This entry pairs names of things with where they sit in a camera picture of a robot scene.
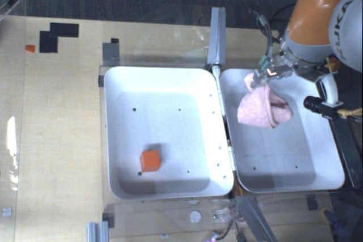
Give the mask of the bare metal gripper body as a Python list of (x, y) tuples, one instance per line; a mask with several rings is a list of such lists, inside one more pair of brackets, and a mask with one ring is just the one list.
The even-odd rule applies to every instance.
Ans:
[(294, 65), (294, 58), (285, 50), (274, 54), (265, 54), (261, 58), (263, 79), (287, 78), (291, 76)]

